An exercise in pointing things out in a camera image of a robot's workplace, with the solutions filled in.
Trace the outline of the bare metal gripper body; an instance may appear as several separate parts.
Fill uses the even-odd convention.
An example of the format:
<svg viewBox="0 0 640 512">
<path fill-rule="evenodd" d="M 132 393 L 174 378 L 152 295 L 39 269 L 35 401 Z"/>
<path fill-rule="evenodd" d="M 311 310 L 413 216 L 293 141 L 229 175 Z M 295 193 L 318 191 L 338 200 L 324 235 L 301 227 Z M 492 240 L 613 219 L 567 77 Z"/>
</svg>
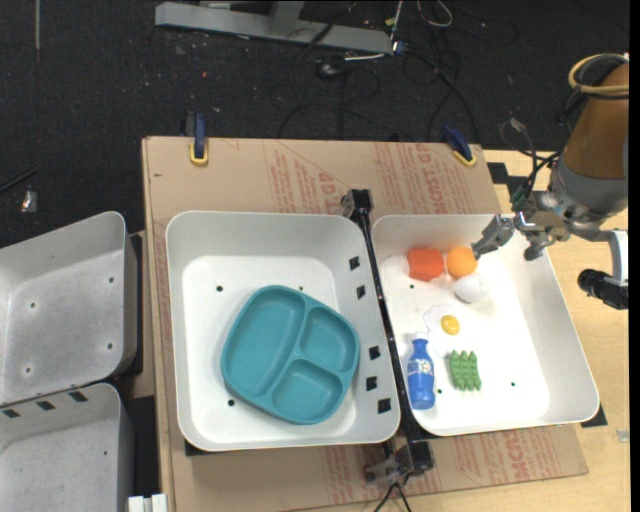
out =
<svg viewBox="0 0 640 512">
<path fill-rule="evenodd" d="M 546 193 L 534 191 L 513 201 L 514 225 L 530 242 L 564 242 L 570 233 L 563 219 L 546 202 Z"/>
</svg>

